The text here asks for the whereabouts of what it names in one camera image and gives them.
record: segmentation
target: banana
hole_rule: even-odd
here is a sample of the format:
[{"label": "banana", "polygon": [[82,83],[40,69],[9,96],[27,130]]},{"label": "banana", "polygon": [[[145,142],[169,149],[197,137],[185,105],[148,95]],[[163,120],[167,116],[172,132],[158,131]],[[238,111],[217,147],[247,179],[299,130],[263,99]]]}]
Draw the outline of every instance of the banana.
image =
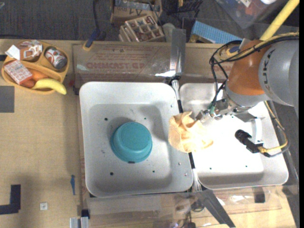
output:
[{"label": "banana", "polygon": [[67,94],[67,89],[65,88],[65,86],[52,78],[43,78],[41,80],[38,80],[34,87],[32,87],[32,89],[45,89],[45,88],[50,88],[53,89],[63,95]]}]

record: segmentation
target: wooden table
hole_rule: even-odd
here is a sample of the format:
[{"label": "wooden table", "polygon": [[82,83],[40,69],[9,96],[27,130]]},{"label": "wooden table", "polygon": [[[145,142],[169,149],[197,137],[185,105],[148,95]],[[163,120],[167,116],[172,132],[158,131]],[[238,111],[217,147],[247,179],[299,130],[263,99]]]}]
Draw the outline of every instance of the wooden table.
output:
[{"label": "wooden table", "polygon": [[[17,41],[0,39],[0,55]],[[60,40],[46,42],[64,49],[70,57],[72,45],[82,43]],[[216,46],[189,45],[193,53],[203,53],[204,47]],[[201,64],[198,57],[193,58],[192,65],[196,64]],[[193,70],[204,70],[204,67],[193,67]],[[64,81],[67,95],[36,95],[15,88],[14,113],[0,113],[0,205],[9,203],[12,184],[21,185],[21,210],[15,214],[0,215],[2,227],[66,228],[71,217],[80,215],[83,197],[76,106],[79,98],[74,94],[73,87],[69,86],[73,79],[71,66]],[[9,84],[0,77],[0,86],[3,85]],[[72,192],[71,175],[75,175],[76,195]],[[231,219],[238,228],[295,228],[287,199],[280,188],[275,195],[281,209],[232,214]],[[42,202],[48,203],[48,210],[39,210]],[[193,216],[197,227],[208,222],[214,224],[212,219]],[[91,227],[98,227],[98,224],[93,224],[92,221]],[[140,226],[117,224],[115,227]]]}]

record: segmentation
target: plastic container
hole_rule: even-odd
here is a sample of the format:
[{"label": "plastic container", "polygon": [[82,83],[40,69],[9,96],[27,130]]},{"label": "plastic container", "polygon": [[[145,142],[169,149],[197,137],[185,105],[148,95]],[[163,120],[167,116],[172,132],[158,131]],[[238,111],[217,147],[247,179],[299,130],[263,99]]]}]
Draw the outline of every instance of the plastic container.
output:
[{"label": "plastic container", "polygon": [[[61,83],[63,83],[65,76],[67,74],[67,71],[69,69],[69,65],[70,65],[70,59],[68,54],[58,48],[57,50],[59,50],[66,58],[67,58],[67,63],[66,65],[61,68],[61,69],[56,69],[49,61],[48,59],[44,56],[45,51],[47,51],[49,48],[54,47],[53,45],[43,42],[43,41],[39,41],[42,44],[42,53],[40,54],[40,56],[38,58],[33,59],[32,61],[25,61],[25,60],[21,60],[21,63],[27,67],[27,68],[32,68],[35,69],[37,71],[40,71],[41,73],[44,73],[45,75],[47,75],[50,78],[53,78]],[[10,61],[15,60],[12,57],[7,56],[3,65],[6,65],[7,63],[9,63]],[[41,94],[41,95],[48,95],[48,94],[52,94],[55,92],[55,90],[53,89],[31,89],[31,88],[26,88],[24,86],[18,85],[5,71],[4,71],[4,67],[2,67],[1,69],[1,73],[2,76],[4,78],[4,80],[6,82],[8,82],[9,84],[24,89],[26,91],[32,92],[32,93],[36,93],[36,94]]]},{"label": "plastic container", "polygon": [[113,133],[111,149],[122,161],[142,162],[152,151],[152,137],[144,125],[135,122],[125,123]]},{"label": "plastic container", "polygon": [[282,7],[288,0],[215,0],[243,29]]}]

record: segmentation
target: crumpled yellow cloth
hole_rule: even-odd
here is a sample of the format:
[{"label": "crumpled yellow cloth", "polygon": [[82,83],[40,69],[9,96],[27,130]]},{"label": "crumpled yellow cloth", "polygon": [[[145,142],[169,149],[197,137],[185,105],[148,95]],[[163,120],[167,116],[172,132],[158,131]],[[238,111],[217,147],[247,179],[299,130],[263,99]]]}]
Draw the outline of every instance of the crumpled yellow cloth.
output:
[{"label": "crumpled yellow cloth", "polygon": [[193,120],[192,112],[183,112],[169,120],[168,141],[175,149],[190,153],[205,149],[213,144],[207,130],[198,120]]}]

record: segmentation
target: sink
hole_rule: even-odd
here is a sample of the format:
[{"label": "sink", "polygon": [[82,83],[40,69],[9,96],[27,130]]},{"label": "sink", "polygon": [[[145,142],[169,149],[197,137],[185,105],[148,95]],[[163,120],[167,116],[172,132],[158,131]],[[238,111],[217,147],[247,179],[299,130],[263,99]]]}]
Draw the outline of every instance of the sink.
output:
[{"label": "sink", "polygon": [[[169,118],[179,113],[174,90],[163,83],[89,82],[80,88],[85,181],[96,197],[183,192],[193,183],[188,154],[168,143]],[[119,159],[113,132],[124,123],[144,125],[152,151],[139,163]]]},{"label": "sink", "polygon": [[[192,117],[206,110],[214,95],[214,84],[188,83],[180,87],[184,111],[192,111]],[[270,116],[263,102],[249,110],[261,118],[264,147],[279,145]],[[281,185],[288,179],[288,169],[283,155],[268,158],[260,153],[252,154],[234,134],[242,129],[252,135],[252,123],[245,123],[232,116],[221,120],[207,119],[203,125],[214,143],[193,153],[200,183],[213,190],[254,186]]]}]

